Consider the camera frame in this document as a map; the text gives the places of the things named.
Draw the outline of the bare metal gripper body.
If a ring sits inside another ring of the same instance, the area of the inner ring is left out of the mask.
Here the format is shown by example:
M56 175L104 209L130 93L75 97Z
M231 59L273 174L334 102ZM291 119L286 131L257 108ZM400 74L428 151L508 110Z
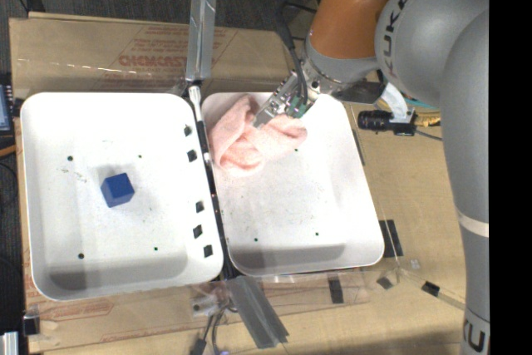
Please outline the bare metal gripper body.
M291 71L266 100L264 117L273 119L285 114L292 118L302 118L320 95L331 93L333 93L333 81L312 66L306 65L300 71Z

